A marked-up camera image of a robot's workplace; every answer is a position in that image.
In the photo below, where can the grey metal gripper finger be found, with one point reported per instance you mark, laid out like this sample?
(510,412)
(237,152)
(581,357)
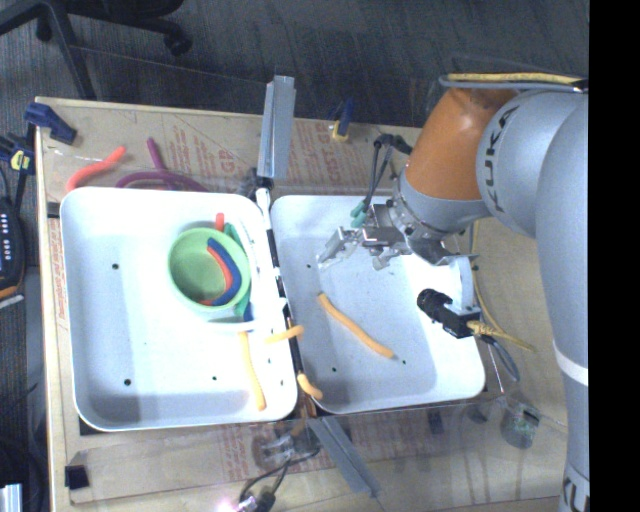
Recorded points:
(387,257)
(337,245)

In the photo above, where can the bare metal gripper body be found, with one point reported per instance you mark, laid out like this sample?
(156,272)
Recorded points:
(382,225)

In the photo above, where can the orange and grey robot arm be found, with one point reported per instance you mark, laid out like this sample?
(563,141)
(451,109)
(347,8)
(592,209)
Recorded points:
(525,165)

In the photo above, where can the white plastic tray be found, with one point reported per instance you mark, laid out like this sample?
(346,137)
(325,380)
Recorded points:
(150,350)
(380,300)

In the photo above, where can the green bowl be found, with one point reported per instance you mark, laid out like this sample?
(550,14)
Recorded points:
(197,272)

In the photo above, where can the brown cardboard board red print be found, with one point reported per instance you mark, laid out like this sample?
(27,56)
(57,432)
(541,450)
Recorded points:
(200,150)

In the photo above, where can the black cylinder on white bracket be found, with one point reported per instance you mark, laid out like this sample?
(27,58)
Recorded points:
(442,310)

